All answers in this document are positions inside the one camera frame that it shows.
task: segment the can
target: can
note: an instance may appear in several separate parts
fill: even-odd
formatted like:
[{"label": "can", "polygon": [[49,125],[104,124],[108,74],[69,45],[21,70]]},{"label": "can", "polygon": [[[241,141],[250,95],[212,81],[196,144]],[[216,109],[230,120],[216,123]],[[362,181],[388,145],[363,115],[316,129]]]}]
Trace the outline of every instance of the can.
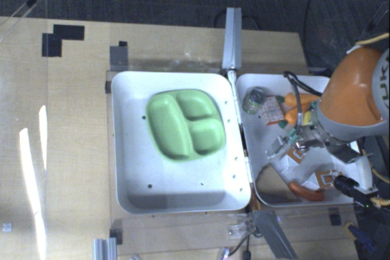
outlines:
[{"label": "can", "polygon": [[266,94],[260,87],[252,88],[243,100],[243,110],[248,114],[256,114],[266,101]]}]

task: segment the white tray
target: white tray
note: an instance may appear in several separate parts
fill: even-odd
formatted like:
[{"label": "white tray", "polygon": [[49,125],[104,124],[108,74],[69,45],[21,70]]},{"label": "white tray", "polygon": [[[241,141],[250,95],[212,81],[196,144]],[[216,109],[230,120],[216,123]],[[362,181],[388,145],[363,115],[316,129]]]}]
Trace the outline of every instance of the white tray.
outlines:
[{"label": "white tray", "polygon": [[[175,163],[156,150],[145,108],[157,93],[198,89],[215,101],[226,144],[213,155]],[[128,213],[157,214],[238,210],[250,187],[232,89],[223,76],[170,72],[122,72],[112,81],[116,188]]]}]

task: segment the metal clamp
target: metal clamp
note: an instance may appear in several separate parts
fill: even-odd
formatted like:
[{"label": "metal clamp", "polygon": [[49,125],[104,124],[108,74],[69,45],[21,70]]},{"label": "metal clamp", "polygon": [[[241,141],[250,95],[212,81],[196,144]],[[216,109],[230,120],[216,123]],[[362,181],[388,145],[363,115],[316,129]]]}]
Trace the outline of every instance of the metal clamp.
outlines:
[{"label": "metal clamp", "polygon": [[241,26],[241,8],[227,8],[222,59],[222,69],[225,71],[241,68]]},{"label": "metal clamp", "polygon": [[93,241],[94,260],[116,260],[116,238],[95,239]]}]

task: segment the black wire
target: black wire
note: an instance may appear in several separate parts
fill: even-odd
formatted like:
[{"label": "black wire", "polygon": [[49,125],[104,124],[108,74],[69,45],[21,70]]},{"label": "black wire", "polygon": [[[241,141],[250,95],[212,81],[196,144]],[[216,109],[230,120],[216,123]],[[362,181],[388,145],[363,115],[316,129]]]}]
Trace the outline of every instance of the black wire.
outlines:
[{"label": "black wire", "polygon": [[300,133],[300,128],[302,126],[302,120],[300,119],[300,116],[302,115],[302,106],[300,104],[300,97],[299,97],[297,82],[294,79],[290,78],[289,72],[285,72],[284,76],[288,79],[288,81],[290,82],[291,86],[294,88],[294,95],[295,95],[295,97],[297,99],[297,106],[298,106],[298,114],[297,114],[298,117],[297,117],[297,122],[295,123],[294,127],[295,127],[295,130],[296,130],[296,133]]},{"label": "black wire", "polygon": [[306,35],[307,35],[306,34],[306,30],[307,30],[307,19],[308,19],[308,12],[309,12],[309,8],[310,8],[310,2],[311,2],[311,0],[307,0],[306,7],[305,7],[305,14],[303,16],[303,26],[302,26],[302,46],[303,46],[303,51],[304,51],[304,53],[306,55],[312,55],[312,56],[318,58],[319,60],[321,60],[322,62],[324,62],[324,64],[326,64],[328,66],[327,62],[325,62],[322,57],[308,52],[307,40],[306,40]]},{"label": "black wire", "polygon": [[[213,18],[213,28],[217,27],[218,19],[222,16],[226,15],[226,9],[219,11]],[[252,24],[255,26],[256,30],[260,30],[260,23],[256,21],[256,19],[252,15],[242,15],[242,20],[250,19]]]},{"label": "black wire", "polygon": [[248,239],[246,240],[246,251],[249,251],[249,239],[250,239],[250,235],[248,236]]},{"label": "black wire", "polygon": [[243,243],[245,243],[245,241],[249,238],[250,234],[247,234],[242,240],[241,242],[238,243],[237,247],[234,248],[232,251],[229,252],[229,257],[230,256],[233,256],[237,250],[239,250],[239,248],[243,245]]},{"label": "black wire", "polygon": [[298,79],[298,77],[293,73],[293,72],[290,72],[290,71],[285,71],[283,72],[283,75],[290,81],[291,79],[293,79],[295,81],[295,83],[297,84],[297,86],[311,94],[314,94],[315,96],[319,96],[321,97],[322,96],[322,93],[321,92],[318,92],[314,89],[312,89],[312,87],[306,85],[306,83],[302,82],[301,80]]},{"label": "black wire", "polygon": [[223,14],[226,14],[226,9],[221,10],[217,14],[215,14],[214,19],[213,19],[213,28],[217,27],[217,21]]}]

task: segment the glass panel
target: glass panel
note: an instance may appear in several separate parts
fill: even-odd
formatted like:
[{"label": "glass panel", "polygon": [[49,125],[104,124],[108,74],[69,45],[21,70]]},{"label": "glass panel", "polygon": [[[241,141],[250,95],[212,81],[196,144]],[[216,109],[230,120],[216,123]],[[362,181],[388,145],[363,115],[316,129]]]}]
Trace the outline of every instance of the glass panel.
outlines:
[{"label": "glass panel", "polygon": [[0,17],[0,201],[2,259],[45,259],[48,60],[46,0],[4,3]]}]

